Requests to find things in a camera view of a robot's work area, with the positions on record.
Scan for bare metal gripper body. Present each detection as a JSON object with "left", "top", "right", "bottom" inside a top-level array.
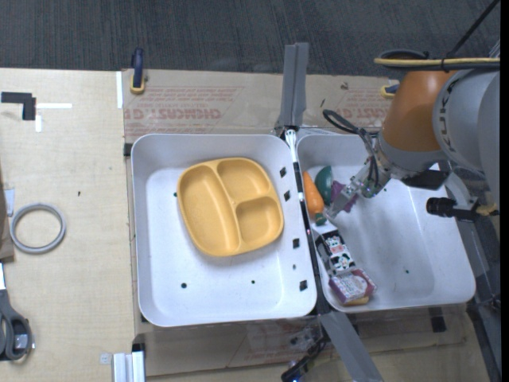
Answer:
[{"left": 343, "top": 155, "right": 393, "bottom": 205}]

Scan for purple toy food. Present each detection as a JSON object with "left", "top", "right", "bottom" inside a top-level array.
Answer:
[{"left": 329, "top": 180, "right": 359, "bottom": 215}]

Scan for orange carrot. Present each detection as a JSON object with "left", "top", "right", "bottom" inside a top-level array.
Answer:
[{"left": 302, "top": 170, "right": 328, "bottom": 227}]

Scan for green bowl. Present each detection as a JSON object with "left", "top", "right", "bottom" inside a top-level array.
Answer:
[{"left": 314, "top": 165, "right": 335, "bottom": 207}]

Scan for cow print carton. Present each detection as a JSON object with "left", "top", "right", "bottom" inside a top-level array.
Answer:
[{"left": 315, "top": 231, "right": 356, "bottom": 278}]

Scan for white plastic tray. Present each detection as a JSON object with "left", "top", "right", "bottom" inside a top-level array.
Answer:
[
  {"left": 296, "top": 133, "right": 477, "bottom": 314},
  {"left": 130, "top": 133, "right": 318, "bottom": 328}
]

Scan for pink and purple packet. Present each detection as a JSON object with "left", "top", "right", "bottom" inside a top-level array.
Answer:
[{"left": 328, "top": 268, "right": 378, "bottom": 307}]

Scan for orange divided plate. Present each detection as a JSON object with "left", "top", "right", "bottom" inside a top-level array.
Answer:
[{"left": 177, "top": 157, "right": 286, "bottom": 258}]

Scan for brown cardboard board red print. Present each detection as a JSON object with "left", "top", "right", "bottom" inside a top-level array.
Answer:
[{"left": 121, "top": 68, "right": 478, "bottom": 377}]

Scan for grey scissors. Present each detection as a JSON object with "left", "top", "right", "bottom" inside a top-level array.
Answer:
[{"left": 0, "top": 287, "right": 36, "bottom": 361}]

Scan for black cylinder on white bracket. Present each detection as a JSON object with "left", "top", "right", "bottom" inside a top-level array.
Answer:
[{"left": 425, "top": 166, "right": 498, "bottom": 223}]

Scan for grey ring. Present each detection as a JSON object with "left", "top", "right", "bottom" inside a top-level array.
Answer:
[{"left": 10, "top": 202, "right": 67, "bottom": 255}]

